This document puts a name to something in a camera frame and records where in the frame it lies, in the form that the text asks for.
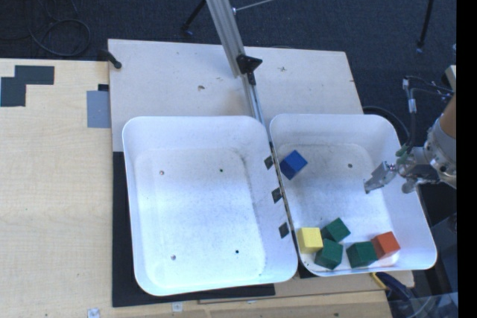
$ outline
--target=black bracket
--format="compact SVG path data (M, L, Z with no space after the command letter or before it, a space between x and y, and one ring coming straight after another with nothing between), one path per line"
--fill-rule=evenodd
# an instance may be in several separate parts
M122 64L106 49L98 51L98 61L110 61L116 69L120 69Z
M263 60L256 59L255 57L246 56L245 54L238 55L236 60L240 72L242 74L247 74L248 83L250 85L256 85L253 71L259 67Z

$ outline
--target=green cube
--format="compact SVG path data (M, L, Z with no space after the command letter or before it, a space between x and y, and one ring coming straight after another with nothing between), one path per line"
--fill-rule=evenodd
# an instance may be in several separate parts
M343 246L336 241L325 238L323 248L315 255L315 264L327 269L335 269L343 259Z
M341 218L337 218L325 226L321 230L321 237L328 238L330 240L336 241L339 243L345 237L347 237L351 232L349 229L344 225Z
M367 267L378 260L371 241L354 243L346 249L351 267Z

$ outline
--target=yellow cube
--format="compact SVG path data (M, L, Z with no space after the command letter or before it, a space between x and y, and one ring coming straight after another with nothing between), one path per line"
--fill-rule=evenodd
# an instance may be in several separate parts
M323 248L323 239L319 228L303 227L297 232L298 246L302 253L313 253Z

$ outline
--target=black mat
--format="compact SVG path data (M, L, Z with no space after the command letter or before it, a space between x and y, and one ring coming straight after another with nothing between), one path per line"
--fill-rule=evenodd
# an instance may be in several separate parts
M274 296L273 284L231 287L198 293L158 297L147 294L137 284L133 268L133 248L127 201L124 153L113 153L113 307L149 305L154 303L196 299L255 298Z

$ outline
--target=robotic arm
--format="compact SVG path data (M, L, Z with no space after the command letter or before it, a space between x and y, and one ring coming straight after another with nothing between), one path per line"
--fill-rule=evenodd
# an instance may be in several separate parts
M396 152L395 164L382 162L364 183L366 193L384 187L395 176L406 178L406 183L402 186L402 192L406 194L423 183L445 182L457 189L456 104L454 93L442 115L429 128L424 145L404 145Z

